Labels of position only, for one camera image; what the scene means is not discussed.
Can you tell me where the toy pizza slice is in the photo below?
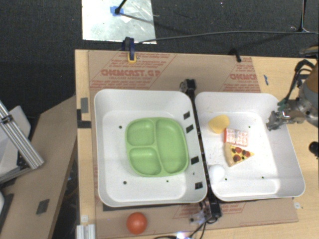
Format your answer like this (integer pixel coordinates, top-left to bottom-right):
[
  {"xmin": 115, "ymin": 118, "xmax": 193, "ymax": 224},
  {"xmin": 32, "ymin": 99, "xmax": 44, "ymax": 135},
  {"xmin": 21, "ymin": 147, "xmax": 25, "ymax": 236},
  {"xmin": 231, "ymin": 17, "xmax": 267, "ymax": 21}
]
[{"xmin": 223, "ymin": 142, "xmax": 255, "ymax": 168}]

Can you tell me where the green divided plate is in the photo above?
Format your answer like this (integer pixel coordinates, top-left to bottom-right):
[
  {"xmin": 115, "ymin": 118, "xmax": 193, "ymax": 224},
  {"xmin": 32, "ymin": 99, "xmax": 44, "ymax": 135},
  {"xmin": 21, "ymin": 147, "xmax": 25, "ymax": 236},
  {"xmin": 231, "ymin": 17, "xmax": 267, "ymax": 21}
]
[{"xmin": 125, "ymin": 117, "xmax": 189, "ymax": 177}]

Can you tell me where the yellow rounded toy food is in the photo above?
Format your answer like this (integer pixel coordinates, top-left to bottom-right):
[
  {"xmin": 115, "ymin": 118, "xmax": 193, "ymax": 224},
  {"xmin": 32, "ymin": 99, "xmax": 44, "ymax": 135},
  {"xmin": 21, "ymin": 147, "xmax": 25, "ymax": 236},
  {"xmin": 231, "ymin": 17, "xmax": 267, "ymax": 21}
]
[{"xmin": 208, "ymin": 114, "xmax": 230, "ymax": 134}]

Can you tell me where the white egg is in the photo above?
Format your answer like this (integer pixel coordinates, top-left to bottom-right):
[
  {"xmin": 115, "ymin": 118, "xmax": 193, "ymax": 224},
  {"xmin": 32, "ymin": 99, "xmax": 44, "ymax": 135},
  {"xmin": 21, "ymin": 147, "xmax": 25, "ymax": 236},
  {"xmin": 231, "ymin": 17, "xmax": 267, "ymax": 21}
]
[{"xmin": 208, "ymin": 164, "xmax": 226, "ymax": 184}]

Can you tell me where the red and white carton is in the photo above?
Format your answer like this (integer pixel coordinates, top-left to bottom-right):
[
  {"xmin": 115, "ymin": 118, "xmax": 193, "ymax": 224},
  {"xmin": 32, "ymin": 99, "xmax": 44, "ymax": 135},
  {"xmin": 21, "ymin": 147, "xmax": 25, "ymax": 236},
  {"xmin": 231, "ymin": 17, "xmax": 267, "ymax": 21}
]
[{"xmin": 223, "ymin": 127, "xmax": 249, "ymax": 148}]

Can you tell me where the thin black rod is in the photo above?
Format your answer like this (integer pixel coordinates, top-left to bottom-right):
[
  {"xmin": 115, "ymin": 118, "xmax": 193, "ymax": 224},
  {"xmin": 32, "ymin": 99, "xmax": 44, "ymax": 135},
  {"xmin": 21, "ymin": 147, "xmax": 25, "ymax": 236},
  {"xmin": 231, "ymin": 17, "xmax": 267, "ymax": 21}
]
[{"xmin": 188, "ymin": 90, "xmax": 218, "ymax": 208}]

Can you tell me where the orange ball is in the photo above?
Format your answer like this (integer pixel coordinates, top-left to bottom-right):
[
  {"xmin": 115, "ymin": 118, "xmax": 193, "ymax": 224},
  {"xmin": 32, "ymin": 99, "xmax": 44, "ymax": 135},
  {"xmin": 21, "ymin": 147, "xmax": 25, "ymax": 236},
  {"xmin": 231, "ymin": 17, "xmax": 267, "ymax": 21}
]
[{"xmin": 126, "ymin": 212, "xmax": 148, "ymax": 235}]

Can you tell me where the white plastic tray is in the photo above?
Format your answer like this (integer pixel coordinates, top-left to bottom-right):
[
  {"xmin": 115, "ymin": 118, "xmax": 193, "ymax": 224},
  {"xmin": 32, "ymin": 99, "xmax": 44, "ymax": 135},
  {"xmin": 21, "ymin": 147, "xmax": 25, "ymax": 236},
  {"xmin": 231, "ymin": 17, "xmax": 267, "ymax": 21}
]
[
  {"xmin": 94, "ymin": 88, "xmax": 208, "ymax": 208},
  {"xmin": 194, "ymin": 91, "xmax": 306, "ymax": 202}
]

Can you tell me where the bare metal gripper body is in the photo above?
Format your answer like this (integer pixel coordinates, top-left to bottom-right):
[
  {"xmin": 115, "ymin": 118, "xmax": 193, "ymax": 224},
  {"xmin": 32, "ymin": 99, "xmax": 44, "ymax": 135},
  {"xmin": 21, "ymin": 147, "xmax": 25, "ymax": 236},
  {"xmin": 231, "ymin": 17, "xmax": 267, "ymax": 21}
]
[{"xmin": 281, "ymin": 99, "xmax": 319, "ymax": 125}]

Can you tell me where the brown cardboard board, red print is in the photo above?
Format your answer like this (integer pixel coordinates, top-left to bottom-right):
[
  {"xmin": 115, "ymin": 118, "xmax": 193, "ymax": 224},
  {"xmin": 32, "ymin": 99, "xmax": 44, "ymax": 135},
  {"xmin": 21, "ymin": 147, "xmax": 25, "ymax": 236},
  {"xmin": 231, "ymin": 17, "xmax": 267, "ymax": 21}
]
[{"xmin": 87, "ymin": 50, "xmax": 299, "ymax": 239}]

